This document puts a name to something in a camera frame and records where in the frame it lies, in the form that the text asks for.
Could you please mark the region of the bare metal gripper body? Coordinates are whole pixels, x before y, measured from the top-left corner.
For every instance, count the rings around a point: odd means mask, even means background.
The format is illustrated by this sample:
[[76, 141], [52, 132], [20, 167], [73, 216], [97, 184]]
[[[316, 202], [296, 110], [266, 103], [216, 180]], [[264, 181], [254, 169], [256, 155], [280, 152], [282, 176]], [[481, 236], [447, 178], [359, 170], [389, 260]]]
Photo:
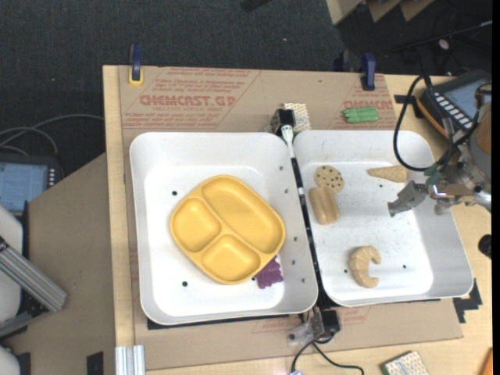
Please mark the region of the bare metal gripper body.
[[491, 211], [491, 183], [479, 177], [462, 178], [458, 173], [448, 172], [429, 184], [427, 193], [442, 207], [479, 205]]

